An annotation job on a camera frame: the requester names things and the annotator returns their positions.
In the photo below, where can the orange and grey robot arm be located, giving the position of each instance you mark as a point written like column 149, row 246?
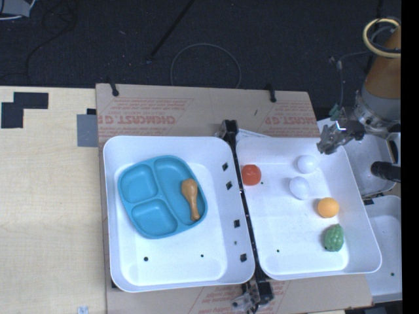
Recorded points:
column 384, row 74

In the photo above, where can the red tomato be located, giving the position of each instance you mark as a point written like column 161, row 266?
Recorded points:
column 251, row 174

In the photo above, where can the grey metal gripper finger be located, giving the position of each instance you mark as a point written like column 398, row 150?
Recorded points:
column 337, row 142
column 324, row 138

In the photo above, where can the white egg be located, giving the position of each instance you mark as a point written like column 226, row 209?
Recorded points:
column 299, row 188
column 307, row 163

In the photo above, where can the thin black rod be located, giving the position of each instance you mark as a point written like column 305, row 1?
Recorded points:
column 247, row 208

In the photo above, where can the orange ball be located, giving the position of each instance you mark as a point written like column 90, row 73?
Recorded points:
column 328, row 207

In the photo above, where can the black cylinder on white bracket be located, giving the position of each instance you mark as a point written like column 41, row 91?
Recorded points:
column 386, row 171

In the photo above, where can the brown cardboard board red print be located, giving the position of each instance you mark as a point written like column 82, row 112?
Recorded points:
column 203, row 110

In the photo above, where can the blue divided plate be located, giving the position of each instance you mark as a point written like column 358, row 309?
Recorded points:
column 144, row 183

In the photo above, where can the brown chicken drumstick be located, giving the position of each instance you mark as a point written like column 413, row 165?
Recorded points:
column 190, row 191

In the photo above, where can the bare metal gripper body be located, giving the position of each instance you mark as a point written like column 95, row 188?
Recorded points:
column 355, row 129

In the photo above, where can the green bumpy fruit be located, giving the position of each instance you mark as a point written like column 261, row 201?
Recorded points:
column 334, row 238

